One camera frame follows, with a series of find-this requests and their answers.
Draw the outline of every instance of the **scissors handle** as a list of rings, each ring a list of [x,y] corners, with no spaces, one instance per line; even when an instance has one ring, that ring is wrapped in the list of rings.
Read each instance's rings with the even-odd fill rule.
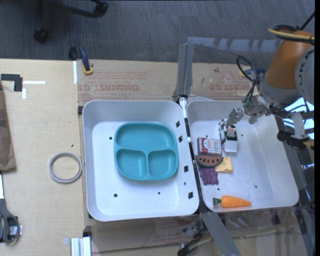
[[[13,238],[9,238],[9,224],[11,226],[17,227],[16,235]],[[2,237],[3,241],[7,244],[11,244],[15,240],[17,240],[20,236],[20,224],[16,216],[12,215],[6,205],[6,201],[4,198],[0,199],[0,239]]]

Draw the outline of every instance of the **roll of tape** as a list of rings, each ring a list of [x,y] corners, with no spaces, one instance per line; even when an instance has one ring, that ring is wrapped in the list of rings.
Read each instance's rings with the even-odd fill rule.
[[[54,172],[52,171],[53,163],[54,163],[55,160],[57,160],[60,157],[71,157],[74,160],[76,160],[76,162],[79,165],[79,170],[78,170],[77,174],[74,177],[69,178],[69,179],[62,179],[62,178],[57,177],[54,174]],[[49,162],[49,174],[50,174],[51,178],[56,182],[59,182],[59,183],[71,183],[71,182],[74,182],[76,179],[78,179],[80,177],[81,173],[82,173],[81,159],[80,159],[80,157],[78,157],[76,154],[74,154],[72,152],[60,152],[60,153],[57,153],[51,158],[51,160]]]

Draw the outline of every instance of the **blue divided plate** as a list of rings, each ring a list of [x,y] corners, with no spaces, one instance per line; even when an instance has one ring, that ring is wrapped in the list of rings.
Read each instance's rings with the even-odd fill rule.
[[[175,135],[163,124],[127,122],[115,132],[115,164],[128,179],[168,179],[177,171],[178,158]]]

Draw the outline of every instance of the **brown bag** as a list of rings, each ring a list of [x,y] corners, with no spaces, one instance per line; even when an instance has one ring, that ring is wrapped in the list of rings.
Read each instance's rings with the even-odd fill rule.
[[[7,120],[6,101],[3,85],[0,81],[0,170],[16,167],[14,148]]]

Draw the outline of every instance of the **scissors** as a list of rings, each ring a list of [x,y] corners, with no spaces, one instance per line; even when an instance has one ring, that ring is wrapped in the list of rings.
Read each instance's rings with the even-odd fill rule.
[[[11,232],[12,228],[16,228],[16,232]],[[2,238],[5,243],[11,244],[18,240],[19,236],[20,225],[17,217],[12,215],[7,209],[2,173],[0,171],[0,240]]]

